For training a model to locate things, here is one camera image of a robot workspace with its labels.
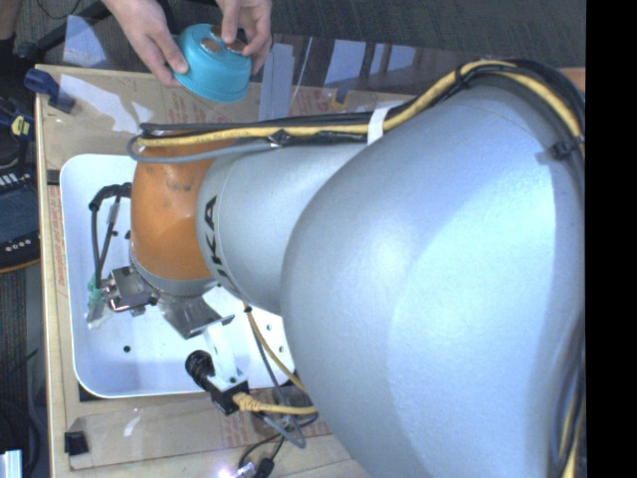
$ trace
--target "black cable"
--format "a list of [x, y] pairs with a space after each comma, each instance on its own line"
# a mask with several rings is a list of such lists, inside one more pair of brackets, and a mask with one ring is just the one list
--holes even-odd
[[13, 375], [16, 371], [18, 371], [20, 368], [22, 368], [25, 364], [27, 364], [27, 362], [29, 361], [29, 359], [31, 359], [33, 356], [35, 356], [38, 353], [38, 350], [35, 349], [34, 351], [32, 351], [28, 356], [26, 356], [24, 359], [22, 359], [22, 361], [20, 361], [18, 364], [16, 364], [13, 369], [9, 370], [8, 373], [4, 374], [4, 377], [2, 377], [2, 380], [0, 380], [0, 384], [4, 384], [7, 380], [9, 380], [9, 378], [11, 378], [11, 375]]
[[75, 5], [73, 6], [73, 9], [71, 9], [68, 13], [63, 14], [62, 16], [54, 16], [44, 7], [41, 0], [36, 0], [36, 3], [38, 4], [38, 7], [40, 7], [40, 10], [52, 20], [63, 20], [65, 18], [68, 18], [71, 14], [78, 10], [78, 7], [80, 7], [80, 2], [82, 2], [82, 0], [77, 0]]
[[11, 427], [11, 423], [7, 416], [4, 415], [2, 410], [0, 410], [0, 434], [2, 435], [2, 439], [0, 439], [0, 443], [5, 441], [5, 446], [0, 447], [0, 451], [4, 453], [7, 448], [12, 448], [16, 445], [16, 437], [13, 433], [13, 428]]
[[334, 132], [321, 130], [312, 136], [290, 136], [281, 131], [271, 136], [275, 143], [281, 146], [290, 145], [332, 145], [340, 143], [367, 143], [366, 134], [352, 134], [349, 132]]
[[36, 422], [34, 421], [33, 417], [31, 416], [29, 412], [25, 412], [24, 409], [20, 408], [18, 405], [16, 405], [10, 400], [7, 400], [6, 398], [0, 398], [0, 405], [2, 404], [10, 407], [11, 409], [13, 409], [18, 414], [20, 414], [21, 416], [25, 417], [28, 420], [29, 446], [31, 447], [31, 435], [33, 435], [34, 444], [33, 444], [33, 451], [30, 452], [31, 454], [29, 455], [29, 462], [26, 462], [26, 463], [23, 462], [22, 467], [23, 467], [23, 472], [25, 477], [29, 478], [31, 474], [33, 473], [33, 470], [35, 469], [38, 463], [38, 460], [40, 459], [40, 451], [41, 451], [40, 430], [38, 429], [38, 425], [36, 424]]
[[[252, 311], [252, 307], [247, 307], [244, 312], [248, 313], [250, 311]], [[286, 395], [283, 393], [283, 390], [279, 386], [279, 382], [277, 381], [277, 378], [275, 377], [275, 373], [272, 371], [272, 367], [270, 366], [270, 362], [268, 361], [268, 358], [266, 357], [266, 352], [264, 351], [263, 346], [261, 345], [261, 341], [257, 337], [257, 333], [252, 328], [252, 325], [250, 326], [250, 328], [252, 330], [252, 335], [255, 338], [255, 342], [257, 343], [257, 349], [259, 350], [259, 354], [261, 355], [261, 360], [263, 361], [264, 365], [266, 366], [266, 370], [268, 371], [268, 375], [270, 376], [270, 380], [272, 381], [272, 384], [275, 387], [275, 391], [279, 395], [279, 399], [281, 400], [281, 402], [284, 405], [290, 405], [290, 403], [288, 402], [288, 398], [286, 397]], [[284, 427], [281, 427], [281, 425], [276, 423], [271, 418], [268, 418], [268, 416], [264, 416], [264, 418], [266, 418], [265, 419], [266, 422], [268, 422], [268, 424], [270, 424], [273, 428], [276, 428], [277, 426], [279, 428], [282, 428], [282, 432], [285, 432], [285, 434], [283, 434], [283, 435], [286, 435], [286, 437], [290, 440], [290, 442], [292, 442], [293, 444], [295, 444], [296, 446], [298, 446], [300, 448], [305, 448], [306, 447], [306, 440], [305, 440], [305, 438], [303, 436], [303, 432], [301, 431], [301, 428], [299, 427], [299, 423], [297, 422], [297, 419], [294, 416], [289, 416], [289, 419], [292, 422], [292, 425], [294, 426], [295, 431], [300, 436], [300, 440], [296, 440], [296, 439], [292, 438], [292, 435], [290, 435], [290, 431], [289, 430], [287, 430]]]
[[[389, 110], [387, 114], [387, 118], [391, 119], [403, 112], [407, 107], [409, 107], [416, 98], [412, 98], [411, 100], [397, 106], [393, 107]], [[143, 131], [144, 137], [153, 137], [153, 138], [165, 138], [171, 139], [180, 137], [183, 135], [193, 135], [204, 134], [206, 132], [219, 131], [225, 129], [237, 129], [237, 128], [259, 128], [259, 127], [270, 127], [270, 126], [280, 126], [280, 127], [294, 127], [301, 126], [305, 127], [308, 125], [349, 125], [349, 124], [360, 124], [367, 123], [371, 118], [373, 112], [359, 112], [359, 113], [347, 113], [347, 114], [321, 114], [315, 116], [307, 116], [307, 117], [285, 117], [281, 119], [270, 119], [270, 120], [259, 120], [252, 122], [193, 122], [193, 123], [153, 123], [153, 122], [143, 122], [139, 125], [141, 130]], [[155, 134], [157, 132], [167, 132], [169, 134]]]
[[471, 70], [462, 77], [462, 81], [459, 81], [452, 91], [449, 91], [444, 95], [444, 99], [449, 99], [459, 89], [467, 87], [467, 83], [473, 78], [481, 75], [493, 73], [513, 73], [524, 75], [536, 80], [545, 87], [552, 89], [562, 102], [573, 112], [582, 134], [585, 134], [585, 97], [564, 73], [533, 61], [510, 60], [505, 62], [515, 65], [486, 65], [479, 66]]
[[117, 214], [108, 219], [108, 227], [106, 229], [105, 241], [103, 249], [100, 251], [100, 245], [98, 243], [98, 213], [102, 207], [102, 203], [107, 198], [115, 197], [115, 201], [111, 208], [118, 207], [123, 197], [130, 198], [131, 183], [125, 182], [124, 184], [112, 184], [110, 186], [104, 186], [98, 194], [93, 198], [89, 204], [91, 210], [91, 242], [93, 247], [93, 260], [95, 267], [95, 281], [96, 289], [99, 289], [102, 285], [102, 271], [106, 262], [106, 253], [110, 245], [110, 239], [113, 235], [115, 222], [117, 220]]
[[[305, 428], [309, 425], [311, 425], [312, 423], [314, 423], [315, 421], [317, 421], [319, 419], [319, 415], [318, 414], [313, 414], [312, 417], [307, 420], [304, 421], [303, 423], [299, 424], [300, 428]], [[264, 444], [267, 444], [269, 442], [274, 441], [275, 439], [277, 439], [278, 437], [281, 438], [280, 443], [278, 444], [278, 446], [275, 448], [275, 450], [273, 451], [272, 455], [270, 456], [271, 459], [274, 459], [277, 454], [279, 453], [279, 450], [281, 450], [281, 446], [283, 446], [283, 443], [285, 442], [285, 437], [279, 435], [279, 434], [275, 434], [275, 435], [271, 435], [270, 437], [264, 439], [263, 441], [259, 441], [256, 444], [253, 444], [252, 446], [250, 446], [244, 453], [243, 455], [241, 455], [241, 458], [239, 459], [239, 463], [237, 465], [237, 467], [242, 468], [243, 466], [246, 465], [246, 459], [248, 458], [248, 456], [254, 452], [256, 449], [260, 448], [261, 446], [263, 446]]]

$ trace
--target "blue plastic container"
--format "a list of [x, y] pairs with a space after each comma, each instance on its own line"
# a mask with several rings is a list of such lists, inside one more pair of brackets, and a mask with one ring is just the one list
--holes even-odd
[[248, 92], [252, 62], [229, 50], [212, 25], [200, 23], [184, 29], [177, 37], [190, 69], [174, 77], [189, 91], [220, 103], [241, 101]]

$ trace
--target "white tray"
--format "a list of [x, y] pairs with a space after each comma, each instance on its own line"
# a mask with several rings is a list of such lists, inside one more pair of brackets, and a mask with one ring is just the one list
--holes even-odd
[[[60, 188], [75, 372], [82, 387], [106, 398], [201, 392], [184, 365], [193, 351], [209, 352], [202, 336], [184, 340], [151, 306], [138, 317], [128, 312], [112, 314], [99, 329], [90, 329], [86, 321], [88, 284], [94, 272], [89, 203], [103, 186], [132, 181], [135, 165], [127, 156], [81, 154], [62, 168]], [[99, 213], [101, 247], [111, 203], [112, 199], [106, 200]], [[115, 225], [117, 236], [112, 238], [108, 249], [104, 276], [111, 269], [129, 264], [128, 241], [124, 238], [129, 228], [130, 204], [123, 199]], [[228, 332], [237, 367], [248, 376], [250, 387], [271, 387], [243, 314], [243, 304], [220, 287], [212, 289], [204, 299], [221, 316], [236, 315], [224, 330]], [[271, 347], [277, 351], [283, 349], [279, 353], [281, 361], [294, 369], [281, 317], [260, 309], [255, 309], [254, 315]], [[285, 382], [283, 373], [271, 365], [278, 381]]]

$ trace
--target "finger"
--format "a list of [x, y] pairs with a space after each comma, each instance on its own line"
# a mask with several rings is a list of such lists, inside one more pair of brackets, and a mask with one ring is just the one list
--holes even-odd
[[175, 73], [185, 75], [188, 72], [188, 63], [170, 34], [161, 35], [157, 39], [157, 47], [161, 56]]
[[221, 39], [226, 44], [232, 44], [237, 39], [239, 28], [239, 0], [227, 0], [221, 20]]
[[179, 82], [166, 66], [166, 59], [156, 43], [148, 40], [143, 48], [137, 49], [137, 54], [162, 85], [168, 88], [179, 87]]
[[252, 74], [256, 74], [265, 64], [270, 47], [272, 46], [272, 35], [270, 33], [270, 15], [263, 16], [256, 22], [255, 27], [246, 30], [249, 39], [248, 45], [243, 49], [244, 56], [252, 58]]
[[271, 38], [271, 5], [265, 3], [252, 9], [243, 9], [240, 23], [246, 31], [248, 49], [246, 55], [252, 55], [272, 40]]

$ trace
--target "white cable tie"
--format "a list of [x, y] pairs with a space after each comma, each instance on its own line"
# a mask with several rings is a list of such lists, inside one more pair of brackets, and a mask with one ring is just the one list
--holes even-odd
[[376, 105], [369, 119], [369, 125], [367, 126], [367, 145], [372, 145], [375, 141], [382, 138], [382, 124], [385, 122], [385, 117], [387, 117], [387, 114], [392, 108], [400, 104], [401, 102], [399, 101], [386, 101]]

